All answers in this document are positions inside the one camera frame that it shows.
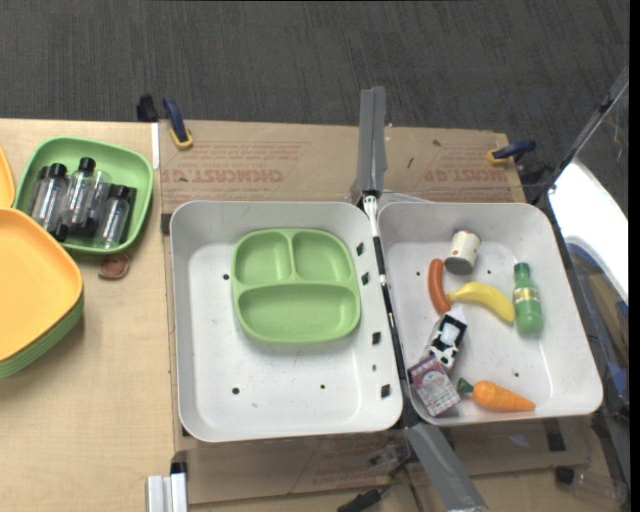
brown round object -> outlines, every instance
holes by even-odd
[[[100,260],[98,275],[104,279],[122,279],[129,271],[129,258],[123,252],[107,254]]]

toy can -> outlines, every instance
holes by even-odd
[[[472,231],[456,231],[451,240],[449,256],[444,260],[445,268],[453,274],[470,274],[478,257],[479,246],[480,237]]]

yellow clamp pad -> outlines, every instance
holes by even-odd
[[[189,129],[185,131],[187,132],[187,140],[182,142],[180,139],[178,139],[178,136],[176,135],[176,131],[173,128],[169,130],[169,133],[171,134],[171,138],[173,139],[174,144],[178,146],[178,149],[187,149],[193,146],[193,137],[191,136],[191,132],[189,131]]]
[[[509,161],[510,157],[507,157],[507,158],[493,158],[493,152],[494,151],[495,151],[495,149],[491,149],[491,150],[487,151],[487,161],[491,165],[504,165]]]

gray floor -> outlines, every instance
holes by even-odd
[[[554,167],[629,65],[629,11],[630,0],[0,0],[0,116],[134,121],[150,93],[159,109],[172,95],[185,119],[357,125],[359,91],[383,85],[395,125],[534,139]]]

stack of plates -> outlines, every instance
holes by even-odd
[[[9,208],[13,190],[0,150],[0,378],[53,347],[84,306],[78,266],[34,220]]]

